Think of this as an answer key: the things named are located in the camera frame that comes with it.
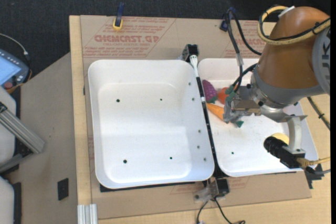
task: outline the gray metal part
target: gray metal part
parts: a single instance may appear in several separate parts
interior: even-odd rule
[[[279,104],[282,104],[283,106],[295,104],[304,97],[324,93],[324,90],[320,86],[315,86],[306,89],[285,89],[285,88],[273,87],[262,81],[262,79],[258,74],[257,68],[254,71],[254,78],[256,80],[257,87],[264,94],[264,97],[266,97],[269,101],[271,101],[271,103],[272,102],[274,103],[274,106],[272,106],[271,103],[268,103],[267,105],[269,107],[279,108]]]
[[[312,53],[315,77],[321,88],[330,95],[330,28],[318,34]]]

